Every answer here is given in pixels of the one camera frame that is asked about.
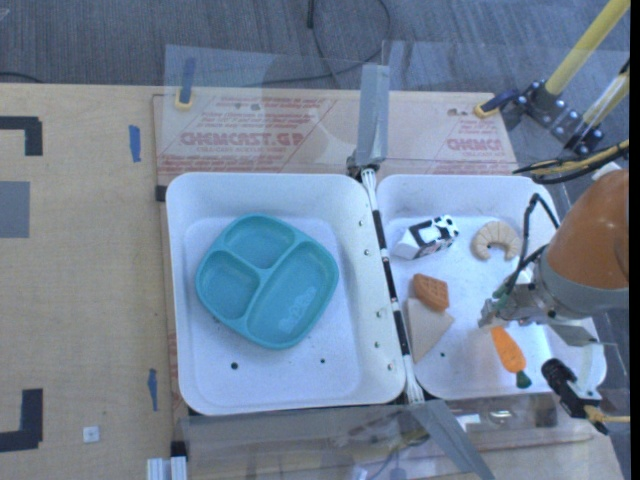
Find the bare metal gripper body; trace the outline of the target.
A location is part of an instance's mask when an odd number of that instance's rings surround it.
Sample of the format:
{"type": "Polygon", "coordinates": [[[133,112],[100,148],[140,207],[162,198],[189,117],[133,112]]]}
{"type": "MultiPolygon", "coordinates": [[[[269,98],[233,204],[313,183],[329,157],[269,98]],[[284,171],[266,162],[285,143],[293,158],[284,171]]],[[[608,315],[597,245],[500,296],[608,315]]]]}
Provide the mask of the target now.
{"type": "Polygon", "coordinates": [[[493,294],[496,316],[506,321],[546,322],[556,315],[556,301],[541,282],[501,285],[493,294]]]}

